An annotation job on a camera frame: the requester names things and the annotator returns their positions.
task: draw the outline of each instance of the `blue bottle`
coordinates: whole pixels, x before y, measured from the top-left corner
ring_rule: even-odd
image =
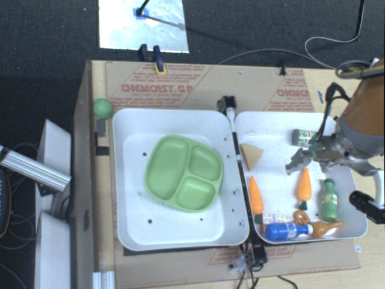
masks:
[[[274,223],[266,225],[266,235],[271,241],[288,240],[300,234],[312,234],[312,225],[300,226],[296,223]]]

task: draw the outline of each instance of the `green plate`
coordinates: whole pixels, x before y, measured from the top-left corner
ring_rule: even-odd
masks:
[[[223,177],[221,157],[195,140],[168,135],[156,144],[144,175],[147,192],[172,207],[201,212],[218,195]]]

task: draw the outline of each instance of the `green bottle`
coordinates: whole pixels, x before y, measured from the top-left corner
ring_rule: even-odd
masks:
[[[338,197],[333,188],[334,181],[326,179],[324,187],[325,189],[322,193],[322,220],[327,223],[335,222],[338,219]]]

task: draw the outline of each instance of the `bread slice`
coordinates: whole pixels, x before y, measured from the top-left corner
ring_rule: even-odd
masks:
[[[250,171],[258,162],[258,159],[262,155],[263,150],[247,143],[241,143],[239,147],[241,148],[247,170]]]

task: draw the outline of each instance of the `white plastic tray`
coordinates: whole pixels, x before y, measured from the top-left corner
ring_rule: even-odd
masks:
[[[244,164],[244,173],[247,184],[250,176],[254,176],[258,184],[263,199],[265,224],[293,220],[293,213],[298,209],[299,203],[297,190],[301,171],[288,176],[285,170],[285,164],[290,163],[291,157],[299,148],[291,145],[292,131],[296,128],[317,131],[322,118],[323,114],[318,113],[274,112],[243,112],[236,117],[239,143],[248,143],[263,150],[261,158],[251,171],[247,171]],[[334,120],[328,117],[324,134],[330,135],[334,127]],[[322,173],[319,163],[314,161],[308,168],[312,180],[312,197],[307,202],[306,213],[311,222],[321,220],[323,180],[331,178],[335,181],[339,220],[343,221],[343,227],[332,229],[321,238],[300,235],[294,240],[272,242],[265,234],[261,234],[260,225],[256,225],[260,237],[269,243],[283,244],[364,236],[368,229],[366,217],[349,203],[350,193],[356,190],[351,170],[348,167],[335,166],[328,173]]]
[[[112,123],[121,243],[142,251],[241,244],[249,233],[241,180],[227,118],[216,111],[128,108]],[[165,135],[181,135],[216,150],[223,181],[213,206],[189,213],[155,200],[144,188],[151,152]]]

